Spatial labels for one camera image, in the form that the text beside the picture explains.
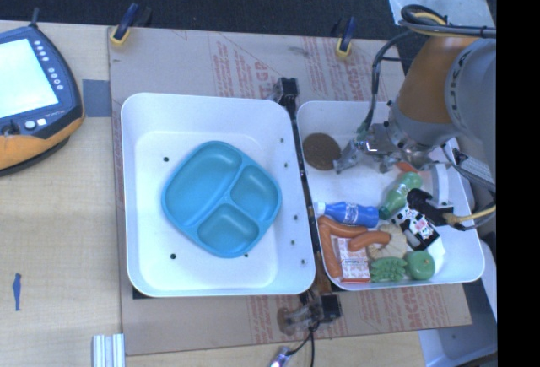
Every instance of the green toy vegetable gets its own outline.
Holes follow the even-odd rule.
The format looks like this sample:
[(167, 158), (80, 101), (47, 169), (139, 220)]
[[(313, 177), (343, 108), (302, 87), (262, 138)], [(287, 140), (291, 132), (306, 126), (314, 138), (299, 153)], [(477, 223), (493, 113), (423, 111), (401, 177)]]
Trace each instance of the green toy vegetable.
[(411, 251), (405, 256), (407, 273), (415, 280), (427, 280), (435, 274), (435, 259), (426, 251)]

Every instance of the button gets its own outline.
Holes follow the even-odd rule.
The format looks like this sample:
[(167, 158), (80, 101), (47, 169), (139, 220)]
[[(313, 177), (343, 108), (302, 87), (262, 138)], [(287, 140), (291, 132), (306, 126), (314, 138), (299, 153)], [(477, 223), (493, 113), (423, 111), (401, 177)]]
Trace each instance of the button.
[(37, 124), (35, 124), (35, 121), (29, 120), (24, 123), (24, 128), (26, 130), (34, 130)]

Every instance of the blue bowl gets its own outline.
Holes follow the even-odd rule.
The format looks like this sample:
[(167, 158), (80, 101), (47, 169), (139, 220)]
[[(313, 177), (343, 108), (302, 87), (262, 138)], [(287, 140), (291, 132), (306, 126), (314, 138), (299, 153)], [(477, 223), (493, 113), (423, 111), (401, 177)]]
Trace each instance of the blue bowl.
[(195, 148), (165, 183), (161, 206), (169, 221), (219, 257), (246, 254), (281, 207), (281, 190), (257, 162), (229, 143)]

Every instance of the wooden table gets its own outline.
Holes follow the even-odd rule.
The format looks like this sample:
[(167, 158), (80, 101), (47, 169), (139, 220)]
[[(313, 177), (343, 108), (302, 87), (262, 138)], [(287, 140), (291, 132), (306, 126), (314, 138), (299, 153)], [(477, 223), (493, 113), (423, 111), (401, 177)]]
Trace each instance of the wooden table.
[[(0, 21), (0, 32), (27, 24)], [(109, 80), (106, 26), (38, 25), (81, 89), (85, 79)], [(122, 333), (111, 134), (110, 117), (87, 117), (57, 153), (0, 178), (1, 365), (86, 367), (94, 335)], [(126, 365), (264, 366), (279, 346), (133, 356)], [(315, 366), (424, 365), (417, 332), (322, 339), (315, 346)], [(288, 367), (310, 359), (306, 344)]]

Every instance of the cardboard sheet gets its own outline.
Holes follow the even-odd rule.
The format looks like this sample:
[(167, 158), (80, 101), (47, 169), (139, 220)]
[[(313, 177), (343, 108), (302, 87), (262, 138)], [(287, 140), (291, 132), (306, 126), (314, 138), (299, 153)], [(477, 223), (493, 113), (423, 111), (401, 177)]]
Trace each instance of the cardboard sheet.
[[(298, 107), (308, 100), (369, 100), (371, 64), (385, 42), (353, 40), (352, 53), (345, 59), (336, 57), (336, 43), (330, 38), (147, 29), (132, 29), (122, 46), (109, 42), (121, 315), (127, 355), (299, 341), (305, 335), (287, 336), (278, 327), (280, 308), (301, 307), (296, 295), (157, 299), (133, 290), (127, 276), (123, 207), (120, 109), (124, 100), (139, 92), (265, 99), (281, 77), (297, 78)], [(396, 57), (397, 52), (392, 49), (387, 55)], [(383, 63), (379, 101), (394, 98), (402, 81), (399, 63)], [(337, 294), (343, 316), (321, 327), (316, 338), (471, 323), (461, 284)]]

